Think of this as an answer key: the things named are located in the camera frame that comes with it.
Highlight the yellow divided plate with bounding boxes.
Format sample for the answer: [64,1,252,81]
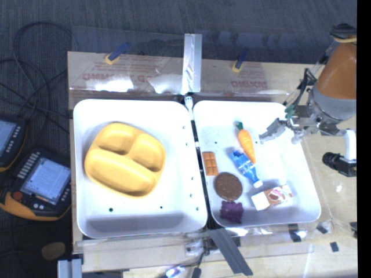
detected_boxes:
[83,121,167,198]

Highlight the brown cardboard board red print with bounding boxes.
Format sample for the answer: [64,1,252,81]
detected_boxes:
[67,50,358,278]

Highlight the orange waffle biscuit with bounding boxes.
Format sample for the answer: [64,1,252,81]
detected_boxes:
[201,151,219,177]

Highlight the white plastic tray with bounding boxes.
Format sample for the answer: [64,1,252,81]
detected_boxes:
[192,100,322,229]
[72,98,209,240]

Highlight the purple grapes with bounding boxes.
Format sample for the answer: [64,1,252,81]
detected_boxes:
[219,200,245,224]

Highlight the black cylinder on white bracket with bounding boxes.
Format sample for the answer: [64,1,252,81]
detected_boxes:
[322,128,358,178]

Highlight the orange carrot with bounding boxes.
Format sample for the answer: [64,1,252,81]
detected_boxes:
[234,121,257,164]

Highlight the white and brown carton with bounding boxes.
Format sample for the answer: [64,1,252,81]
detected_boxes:
[250,184,294,211]

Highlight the brown round biscuit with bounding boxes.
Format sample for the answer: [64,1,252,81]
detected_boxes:
[214,171,243,202]

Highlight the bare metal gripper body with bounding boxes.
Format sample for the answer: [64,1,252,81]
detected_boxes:
[285,106,326,137]

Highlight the blue bottle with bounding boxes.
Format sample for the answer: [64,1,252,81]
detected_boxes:
[230,149,264,189]

